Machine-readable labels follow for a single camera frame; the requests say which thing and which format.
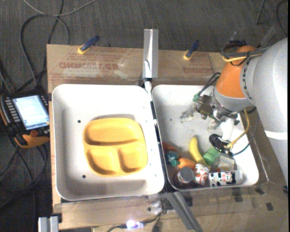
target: robotic hand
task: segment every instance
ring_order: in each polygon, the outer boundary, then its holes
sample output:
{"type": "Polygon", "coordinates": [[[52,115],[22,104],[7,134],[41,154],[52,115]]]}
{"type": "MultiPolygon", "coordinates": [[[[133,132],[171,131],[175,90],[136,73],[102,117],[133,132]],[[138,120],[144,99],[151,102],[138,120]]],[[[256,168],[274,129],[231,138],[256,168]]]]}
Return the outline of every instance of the robotic hand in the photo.
{"type": "Polygon", "coordinates": [[[212,93],[200,96],[195,109],[218,126],[255,106],[288,185],[288,39],[264,52],[245,45],[237,53],[242,56],[225,59],[212,93]]]}

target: banana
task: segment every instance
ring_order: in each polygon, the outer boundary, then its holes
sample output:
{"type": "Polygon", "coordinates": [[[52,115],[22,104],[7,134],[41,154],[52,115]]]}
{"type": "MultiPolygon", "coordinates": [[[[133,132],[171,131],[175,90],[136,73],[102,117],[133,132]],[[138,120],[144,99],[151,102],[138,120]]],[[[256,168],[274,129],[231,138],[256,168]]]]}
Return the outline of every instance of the banana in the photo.
{"type": "Polygon", "coordinates": [[[206,161],[204,160],[203,156],[199,152],[198,139],[195,136],[191,138],[189,142],[189,153],[194,161],[210,168],[210,166],[206,164],[206,161]]]}

